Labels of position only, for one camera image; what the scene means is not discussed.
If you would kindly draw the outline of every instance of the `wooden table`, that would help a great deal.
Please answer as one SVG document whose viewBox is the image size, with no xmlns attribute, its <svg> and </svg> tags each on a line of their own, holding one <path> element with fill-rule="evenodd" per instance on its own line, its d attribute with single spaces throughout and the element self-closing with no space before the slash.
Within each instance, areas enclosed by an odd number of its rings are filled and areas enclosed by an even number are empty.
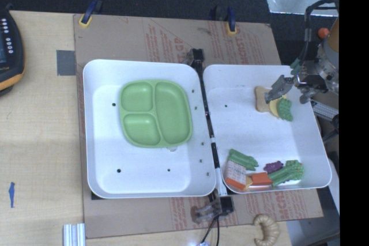
<svg viewBox="0 0 369 246">
<path fill-rule="evenodd" d="M 27 51 L 24 78 L 0 97 L 0 245 L 62 245 L 64 224 L 84 222 L 76 76 L 57 74 L 74 50 L 73 14 L 11 12 Z M 8 190 L 15 184 L 14 207 Z M 291 242 L 285 222 L 276 246 Z M 86 245 L 197 245 L 206 230 L 88 239 Z M 207 240 L 215 245 L 214 228 Z M 254 245 L 253 225 L 220 228 L 220 245 Z"/>
</svg>

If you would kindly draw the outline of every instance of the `cardboard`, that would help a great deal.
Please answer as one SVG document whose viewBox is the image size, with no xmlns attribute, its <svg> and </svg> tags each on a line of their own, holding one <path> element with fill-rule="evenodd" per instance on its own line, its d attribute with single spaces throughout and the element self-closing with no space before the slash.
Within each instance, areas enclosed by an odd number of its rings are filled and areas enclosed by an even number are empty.
<svg viewBox="0 0 369 246">
<path fill-rule="evenodd" d="M 228 36 L 225 22 L 93 15 L 87 28 L 74 16 L 76 75 L 85 232 L 88 239 L 129 234 L 207 228 L 191 212 L 209 203 L 208 197 L 100 199 L 89 189 L 86 169 L 82 71 L 93 59 L 182 63 L 191 48 L 204 50 L 204 66 L 212 64 L 280 65 L 268 24 L 236 23 Z M 256 214 L 276 221 L 322 216 L 316 190 L 232 195 L 235 211 L 220 226 L 252 224 Z"/>
</svg>

